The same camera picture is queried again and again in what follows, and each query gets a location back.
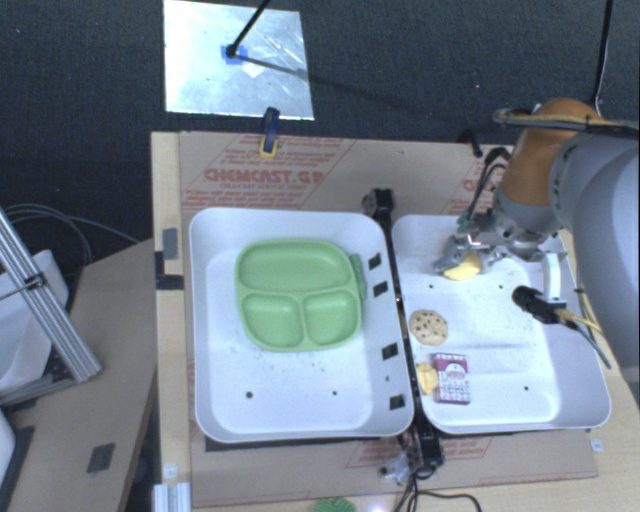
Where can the pink and white carton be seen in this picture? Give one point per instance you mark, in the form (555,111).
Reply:
(452,380)

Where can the yellow crinkled toy food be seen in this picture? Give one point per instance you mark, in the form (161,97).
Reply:
(426,379)

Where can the brown chocolate chip biscuit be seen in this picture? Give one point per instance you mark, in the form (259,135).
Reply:
(428,327)

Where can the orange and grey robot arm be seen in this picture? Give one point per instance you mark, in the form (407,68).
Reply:
(600,200)

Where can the brown cardboard board, red print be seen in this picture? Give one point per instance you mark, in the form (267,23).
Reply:
(310,170)

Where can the yellow toy food piece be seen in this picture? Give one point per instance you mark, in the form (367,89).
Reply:
(465,271)

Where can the thin black rod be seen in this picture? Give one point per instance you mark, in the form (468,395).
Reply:
(400,305)

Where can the green divided plate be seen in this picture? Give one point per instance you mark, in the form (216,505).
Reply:
(295,295)

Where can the white plastic tray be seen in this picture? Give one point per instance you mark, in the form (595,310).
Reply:
(300,390)
(505,370)

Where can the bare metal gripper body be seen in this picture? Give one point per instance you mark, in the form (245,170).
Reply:
(517,242)

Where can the black cylinder on white bracket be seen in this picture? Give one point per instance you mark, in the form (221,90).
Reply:
(535,301)

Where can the green ribbed toy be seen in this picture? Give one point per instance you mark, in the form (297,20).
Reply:
(335,506)

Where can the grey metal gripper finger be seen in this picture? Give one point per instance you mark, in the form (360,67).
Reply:
(450,256)
(490,260)

